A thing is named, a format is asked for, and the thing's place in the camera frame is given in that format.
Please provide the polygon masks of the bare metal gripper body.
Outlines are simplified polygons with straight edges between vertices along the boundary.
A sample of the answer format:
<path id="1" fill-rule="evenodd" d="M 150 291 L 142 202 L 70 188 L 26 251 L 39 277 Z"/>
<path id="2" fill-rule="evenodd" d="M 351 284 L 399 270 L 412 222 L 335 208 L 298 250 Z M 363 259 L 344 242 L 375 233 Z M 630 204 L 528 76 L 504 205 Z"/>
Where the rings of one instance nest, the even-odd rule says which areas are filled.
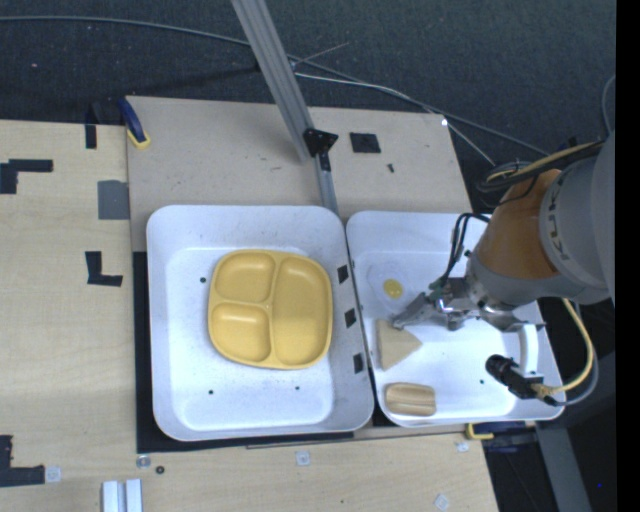
<path id="1" fill-rule="evenodd" d="M 429 299 L 450 331 L 460 329 L 468 319 L 483 320 L 501 332 L 515 332 L 521 327 L 515 307 L 492 297 L 475 278 L 440 278 L 430 290 Z"/>

